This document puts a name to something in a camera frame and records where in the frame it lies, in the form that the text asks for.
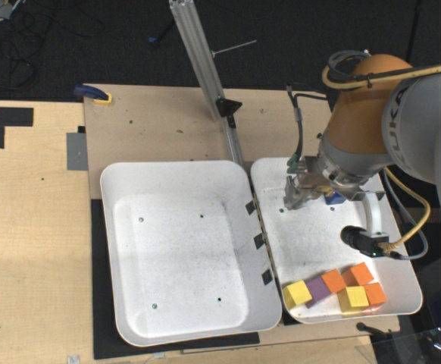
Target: wooden table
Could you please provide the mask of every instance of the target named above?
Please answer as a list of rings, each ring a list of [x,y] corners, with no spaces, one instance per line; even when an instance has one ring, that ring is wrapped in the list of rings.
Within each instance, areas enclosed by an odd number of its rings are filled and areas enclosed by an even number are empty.
[[[116,89],[116,99],[119,92],[125,99],[133,91],[139,101],[141,96],[151,101],[155,92],[159,98],[182,93],[179,101],[202,104],[200,89],[136,86]],[[250,161],[257,155],[273,155],[274,150],[278,153],[275,156],[290,155],[295,145],[296,124],[286,94],[265,92],[227,91],[230,98],[245,103],[236,120],[241,142],[245,142],[245,158]],[[313,118],[318,115],[318,122],[326,123],[327,104],[314,101],[307,101],[303,112],[306,115],[314,112]],[[281,114],[274,112],[273,107],[283,107],[276,105],[278,102],[286,107]],[[73,355],[79,355],[80,364],[153,361],[152,354],[93,359],[90,200],[95,198],[92,190],[96,185],[89,185],[88,171],[68,171],[66,155],[66,133],[77,132],[78,126],[85,124],[84,104],[0,101],[0,106],[34,108],[33,127],[6,127],[5,148],[0,149],[0,363],[65,364]],[[271,122],[261,129],[253,122],[270,113]],[[148,119],[144,122],[150,126],[155,123]],[[246,151],[250,144],[260,143],[259,139],[269,134],[266,128],[274,125],[277,129],[271,131],[271,136],[277,138],[267,145],[270,149],[258,150],[255,155]],[[217,132],[208,135],[223,139],[221,130],[216,128]],[[285,129],[289,139],[277,148],[276,143],[285,139],[280,128]],[[172,132],[174,136],[182,135],[177,129]],[[94,130],[94,123],[88,124],[86,120],[88,154],[89,147],[97,143]],[[223,148],[219,150],[212,149],[209,158],[221,158],[227,152]],[[115,160],[113,153],[108,155]],[[370,339],[356,330],[355,323],[356,320],[348,319],[315,325],[280,324],[271,331],[261,332],[261,343],[255,347],[172,351],[165,353],[166,360],[160,362],[271,363],[300,362],[302,358],[305,363],[366,363],[360,350],[371,351],[367,349]],[[373,317],[371,326],[398,331],[399,320],[396,316]]]

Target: orange block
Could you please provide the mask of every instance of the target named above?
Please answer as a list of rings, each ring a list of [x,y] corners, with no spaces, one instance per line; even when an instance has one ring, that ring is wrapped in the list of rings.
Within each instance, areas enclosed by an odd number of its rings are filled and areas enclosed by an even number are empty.
[[[324,280],[331,293],[338,293],[347,286],[342,275],[336,268],[321,275],[321,278]]]
[[[342,273],[343,280],[347,286],[364,286],[374,280],[365,262],[354,265]]]
[[[386,294],[379,282],[364,285],[365,293],[369,301],[369,306],[366,310],[378,309],[382,304],[387,302]]]

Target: black connector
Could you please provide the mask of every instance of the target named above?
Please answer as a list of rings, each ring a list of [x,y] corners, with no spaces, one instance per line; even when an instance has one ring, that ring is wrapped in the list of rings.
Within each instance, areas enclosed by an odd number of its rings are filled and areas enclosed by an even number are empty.
[[[389,242],[389,236],[369,237],[363,234],[365,229],[361,227],[348,226],[342,229],[340,238],[353,249],[360,251],[371,258],[385,256],[378,243]]]

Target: white tray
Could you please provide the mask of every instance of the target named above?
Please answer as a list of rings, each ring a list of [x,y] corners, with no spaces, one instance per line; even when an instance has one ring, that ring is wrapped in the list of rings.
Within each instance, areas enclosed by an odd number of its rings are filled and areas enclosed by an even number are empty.
[[[117,329],[144,347],[280,320],[245,171],[229,161],[116,163],[102,174]]]
[[[422,293],[411,262],[385,257],[372,259],[345,245],[340,239],[340,231],[347,225],[366,227],[361,202],[345,201],[330,207],[321,197],[309,201],[306,207],[299,210],[289,211],[284,208],[287,160],[263,158],[257,160],[251,168],[252,183],[280,285],[285,287],[295,281],[316,278],[334,268],[344,271],[359,262],[365,262],[374,281],[380,282],[388,299],[375,312],[344,316],[337,295],[331,295],[310,309],[302,304],[291,309],[289,314],[299,322],[318,323],[347,317],[407,315],[417,312],[422,305]],[[364,189],[383,190],[380,178],[371,178]],[[386,197],[380,201],[380,211],[383,230],[389,235],[389,241],[398,240],[401,236]],[[404,246],[397,251],[407,255]]]

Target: gray cable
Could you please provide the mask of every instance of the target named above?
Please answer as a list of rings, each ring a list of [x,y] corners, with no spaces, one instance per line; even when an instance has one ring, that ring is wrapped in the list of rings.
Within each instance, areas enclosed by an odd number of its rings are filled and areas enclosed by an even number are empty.
[[[411,224],[416,225],[416,221],[412,218],[411,214],[404,207],[401,200],[397,197],[396,193],[394,192],[393,187],[389,183],[389,178],[387,178],[386,172],[382,171],[382,175],[383,175],[384,183],[386,184],[390,195],[393,197],[394,201],[396,201],[396,204],[399,207],[399,209],[401,210],[401,213],[408,219],[408,221]],[[419,234],[421,240],[423,241],[423,250],[420,253],[418,253],[417,255],[411,255],[411,256],[401,255],[400,260],[415,260],[415,259],[422,258],[424,255],[427,254],[427,251],[429,249],[429,246],[427,244],[427,238],[426,238],[426,236],[424,236],[424,232],[421,229],[418,231],[418,234]]]

